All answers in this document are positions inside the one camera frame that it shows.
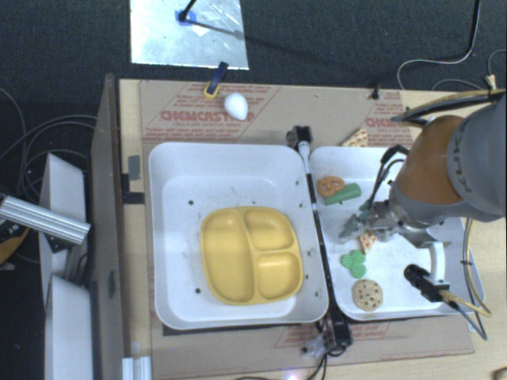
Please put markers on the thin black and white rod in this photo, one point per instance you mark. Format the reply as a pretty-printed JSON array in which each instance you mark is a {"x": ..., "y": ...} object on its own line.
[{"x": 317, "y": 220}]

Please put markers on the orange pretzel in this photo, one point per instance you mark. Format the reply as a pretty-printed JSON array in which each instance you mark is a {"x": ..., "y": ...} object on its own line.
[{"x": 329, "y": 186}]

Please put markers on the chocolate chip biscuit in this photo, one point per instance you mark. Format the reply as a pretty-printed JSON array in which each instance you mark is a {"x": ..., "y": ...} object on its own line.
[{"x": 367, "y": 294}]

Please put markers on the brown cardboard board red print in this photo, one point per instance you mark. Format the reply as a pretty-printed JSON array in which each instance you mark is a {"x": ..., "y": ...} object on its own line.
[{"x": 328, "y": 109}]

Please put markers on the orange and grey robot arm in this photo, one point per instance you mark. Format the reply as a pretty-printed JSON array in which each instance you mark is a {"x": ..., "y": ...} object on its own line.
[{"x": 471, "y": 160}]

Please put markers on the toy pizza slice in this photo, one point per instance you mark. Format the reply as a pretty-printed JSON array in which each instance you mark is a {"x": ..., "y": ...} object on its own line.
[
  {"x": 367, "y": 243},
  {"x": 357, "y": 139}
]

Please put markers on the yellow divided plate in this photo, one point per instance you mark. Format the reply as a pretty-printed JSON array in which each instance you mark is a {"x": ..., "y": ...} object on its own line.
[{"x": 245, "y": 255}]

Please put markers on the green lettuce leaf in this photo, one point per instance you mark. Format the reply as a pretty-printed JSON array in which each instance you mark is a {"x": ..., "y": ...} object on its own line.
[{"x": 354, "y": 263}]

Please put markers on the black cylinder on white bracket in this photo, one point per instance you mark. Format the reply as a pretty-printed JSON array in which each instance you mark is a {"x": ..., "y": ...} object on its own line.
[{"x": 424, "y": 281}]

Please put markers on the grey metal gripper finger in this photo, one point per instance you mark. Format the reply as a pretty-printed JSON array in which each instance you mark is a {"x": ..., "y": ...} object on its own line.
[
  {"x": 349, "y": 228},
  {"x": 384, "y": 235}
]

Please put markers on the white plastic tray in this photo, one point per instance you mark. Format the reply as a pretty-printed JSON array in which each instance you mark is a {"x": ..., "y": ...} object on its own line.
[
  {"x": 222, "y": 172},
  {"x": 396, "y": 287}
]

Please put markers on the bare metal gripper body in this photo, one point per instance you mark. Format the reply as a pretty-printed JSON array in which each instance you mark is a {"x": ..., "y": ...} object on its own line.
[{"x": 390, "y": 217}]

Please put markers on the white egg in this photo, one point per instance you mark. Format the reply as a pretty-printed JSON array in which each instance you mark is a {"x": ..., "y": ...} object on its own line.
[{"x": 236, "y": 106}]

